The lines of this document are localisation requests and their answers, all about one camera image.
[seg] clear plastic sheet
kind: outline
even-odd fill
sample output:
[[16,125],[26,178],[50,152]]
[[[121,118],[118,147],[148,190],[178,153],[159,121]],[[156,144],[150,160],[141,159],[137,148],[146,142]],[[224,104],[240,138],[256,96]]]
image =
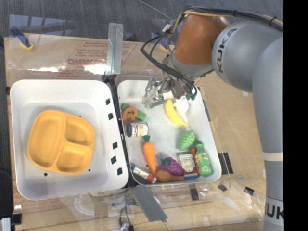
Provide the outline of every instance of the clear plastic sheet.
[[[24,78],[101,79],[101,74],[95,73],[94,67],[90,67],[92,65],[79,64],[79,61],[83,62],[79,59],[84,57],[80,47],[87,45],[92,52],[99,48],[100,54],[91,56],[89,51],[86,57],[105,62],[108,25],[87,25],[85,28],[89,32],[100,28],[101,37],[91,38],[88,33],[84,34],[87,35],[85,38],[82,24],[55,20],[47,23],[49,20],[45,20],[46,25],[52,24],[45,26],[41,18],[32,18],[37,25],[33,24],[36,27],[27,31],[29,27],[21,27],[22,20],[20,16],[12,17],[11,26],[19,25],[34,43],[34,48],[32,51],[23,51],[17,38],[5,38],[8,86]],[[159,26],[162,23],[160,20],[153,22]],[[69,26],[71,29],[64,32],[63,29],[59,30],[59,26]],[[124,32],[124,39],[128,35],[128,32]],[[150,76],[162,76],[162,72],[144,58],[139,50],[141,46],[142,43],[124,40],[121,74],[116,77],[116,84],[125,79],[148,80]],[[75,60],[69,61],[72,54]],[[153,52],[153,57],[159,62],[165,56],[166,52],[160,47]],[[82,76],[73,74],[76,70],[75,73],[78,73],[77,66]],[[252,95],[225,84],[215,73],[199,80],[196,85],[205,101],[217,152],[221,155],[223,174],[218,181],[149,187],[168,216],[165,223],[150,223],[129,189],[31,201],[18,192],[13,172],[14,205],[21,205],[23,213],[22,224],[17,225],[16,230],[119,231],[131,224],[135,230],[153,227],[151,230],[167,231],[262,221],[265,174]]]

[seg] toy banana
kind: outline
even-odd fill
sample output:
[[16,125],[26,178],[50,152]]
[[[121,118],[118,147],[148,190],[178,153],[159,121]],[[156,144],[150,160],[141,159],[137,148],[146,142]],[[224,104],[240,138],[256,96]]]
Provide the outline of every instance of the toy banana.
[[165,104],[165,111],[169,119],[177,125],[183,125],[187,127],[188,125],[182,120],[182,118],[178,115],[173,107],[173,102],[171,99],[168,99]]

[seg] toy pretzel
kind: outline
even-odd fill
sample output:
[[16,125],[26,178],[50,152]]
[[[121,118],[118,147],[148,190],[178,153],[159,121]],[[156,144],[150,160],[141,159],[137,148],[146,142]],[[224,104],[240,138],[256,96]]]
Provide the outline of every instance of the toy pretzel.
[[138,110],[135,107],[126,108],[122,114],[124,124],[134,122],[137,114]]

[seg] orange plate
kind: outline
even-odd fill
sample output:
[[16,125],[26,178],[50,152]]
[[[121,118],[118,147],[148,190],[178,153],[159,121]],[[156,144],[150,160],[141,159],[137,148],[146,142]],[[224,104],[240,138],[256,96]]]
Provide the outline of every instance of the orange plate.
[[39,168],[79,174],[90,164],[94,141],[94,128],[87,120],[63,111],[45,110],[33,123],[27,156]]

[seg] toy bottle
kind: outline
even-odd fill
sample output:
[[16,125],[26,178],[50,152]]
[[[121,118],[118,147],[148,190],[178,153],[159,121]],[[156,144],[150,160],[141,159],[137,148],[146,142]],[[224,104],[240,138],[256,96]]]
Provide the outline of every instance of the toy bottle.
[[208,155],[203,149],[203,145],[200,141],[197,141],[195,143],[195,147],[197,148],[196,161],[199,167],[199,173],[202,176],[208,176],[212,173],[212,168],[208,160]]

